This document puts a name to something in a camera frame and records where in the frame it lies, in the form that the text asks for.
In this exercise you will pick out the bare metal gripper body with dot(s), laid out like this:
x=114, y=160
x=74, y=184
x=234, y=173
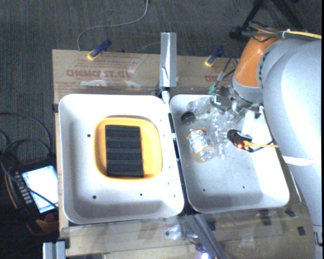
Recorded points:
x=232, y=102

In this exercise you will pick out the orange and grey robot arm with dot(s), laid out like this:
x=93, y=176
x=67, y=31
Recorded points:
x=291, y=96

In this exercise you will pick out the crumpled clear plastic bottle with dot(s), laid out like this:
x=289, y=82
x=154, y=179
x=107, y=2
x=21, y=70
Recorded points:
x=218, y=133

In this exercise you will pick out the clear bottle with black cap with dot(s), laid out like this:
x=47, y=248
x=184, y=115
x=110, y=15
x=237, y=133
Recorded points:
x=188, y=117

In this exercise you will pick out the clear bottle with orange label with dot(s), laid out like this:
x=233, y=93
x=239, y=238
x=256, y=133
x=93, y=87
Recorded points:
x=199, y=144

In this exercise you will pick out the white plastic tray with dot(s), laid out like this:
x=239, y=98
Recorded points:
x=78, y=144
x=232, y=179

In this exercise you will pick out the orange plate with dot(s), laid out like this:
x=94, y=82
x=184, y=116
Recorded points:
x=152, y=150

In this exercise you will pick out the black ribbed block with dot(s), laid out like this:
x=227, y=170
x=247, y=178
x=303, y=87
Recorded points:
x=124, y=150

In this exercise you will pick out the brown cardboard board red print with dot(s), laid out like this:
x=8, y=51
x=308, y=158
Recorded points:
x=110, y=71

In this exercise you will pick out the black cylinder on white bracket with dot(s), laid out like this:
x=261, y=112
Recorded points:
x=239, y=137

